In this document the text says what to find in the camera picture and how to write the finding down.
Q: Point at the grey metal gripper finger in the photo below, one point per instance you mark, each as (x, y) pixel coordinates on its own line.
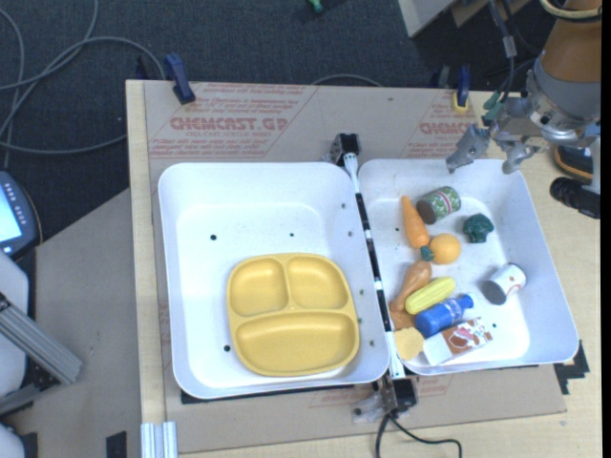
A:
(467, 151)
(514, 156)

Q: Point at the white carton red print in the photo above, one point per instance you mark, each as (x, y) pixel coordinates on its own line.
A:
(458, 344)

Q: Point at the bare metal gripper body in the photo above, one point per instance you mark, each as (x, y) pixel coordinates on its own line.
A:
(520, 124)

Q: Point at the yellow corn cob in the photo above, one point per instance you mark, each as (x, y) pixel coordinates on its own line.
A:
(429, 295)

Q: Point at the green can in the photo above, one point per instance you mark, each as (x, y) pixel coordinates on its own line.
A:
(441, 202)

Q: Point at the brown chicken drumstick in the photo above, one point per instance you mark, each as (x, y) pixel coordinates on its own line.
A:
(414, 277)

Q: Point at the yellow biscuit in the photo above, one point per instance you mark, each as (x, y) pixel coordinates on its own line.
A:
(408, 344)

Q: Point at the green broccoli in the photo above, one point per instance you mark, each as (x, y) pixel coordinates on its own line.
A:
(477, 228)

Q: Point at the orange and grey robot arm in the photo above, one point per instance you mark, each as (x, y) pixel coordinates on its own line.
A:
(573, 41)

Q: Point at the thin black and white rod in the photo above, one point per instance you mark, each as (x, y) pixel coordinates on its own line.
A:
(366, 227)

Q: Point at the white plastic tray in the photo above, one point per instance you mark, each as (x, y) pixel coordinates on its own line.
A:
(258, 222)
(534, 313)

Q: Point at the black cylinder on white bracket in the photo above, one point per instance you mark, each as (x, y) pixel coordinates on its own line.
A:
(575, 197)

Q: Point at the yellow divided plate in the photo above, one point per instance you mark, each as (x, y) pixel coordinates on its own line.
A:
(291, 318)

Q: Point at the white can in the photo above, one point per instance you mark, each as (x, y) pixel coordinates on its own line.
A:
(507, 282)

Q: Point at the orange carrot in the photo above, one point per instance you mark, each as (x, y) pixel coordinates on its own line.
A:
(414, 224)

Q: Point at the orange fruit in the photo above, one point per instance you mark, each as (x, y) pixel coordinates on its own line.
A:
(448, 248)

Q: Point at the brown cardboard board red print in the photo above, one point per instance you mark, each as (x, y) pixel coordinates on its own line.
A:
(286, 127)

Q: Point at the blue bottle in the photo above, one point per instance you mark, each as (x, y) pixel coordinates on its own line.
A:
(439, 317)

